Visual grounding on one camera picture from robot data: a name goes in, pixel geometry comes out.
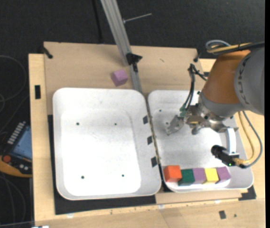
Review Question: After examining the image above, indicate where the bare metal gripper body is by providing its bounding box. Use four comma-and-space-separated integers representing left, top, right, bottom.
183, 104, 239, 133

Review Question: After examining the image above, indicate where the white plastic tray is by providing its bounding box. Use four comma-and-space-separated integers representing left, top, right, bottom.
147, 89, 255, 194
52, 87, 162, 201

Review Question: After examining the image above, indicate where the purple cube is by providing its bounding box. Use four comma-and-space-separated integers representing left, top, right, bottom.
192, 167, 207, 185
216, 166, 232, 184
111, 69, 129, 87

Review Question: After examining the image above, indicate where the green cube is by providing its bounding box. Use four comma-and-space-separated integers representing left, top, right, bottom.
177, 169, 196, 186

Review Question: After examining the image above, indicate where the yellow cube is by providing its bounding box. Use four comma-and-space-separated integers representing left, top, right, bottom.
203, 168, 220, 185

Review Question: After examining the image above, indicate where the orange cube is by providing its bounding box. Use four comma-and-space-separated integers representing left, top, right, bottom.
163, 165, 183, 183

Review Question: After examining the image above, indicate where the brown cardboard board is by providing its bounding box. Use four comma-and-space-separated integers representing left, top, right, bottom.
43, 41, 250, 205

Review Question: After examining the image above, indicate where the black cylinder on white bracket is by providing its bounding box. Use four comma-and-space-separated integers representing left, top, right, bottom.
211, 126, 241, 168

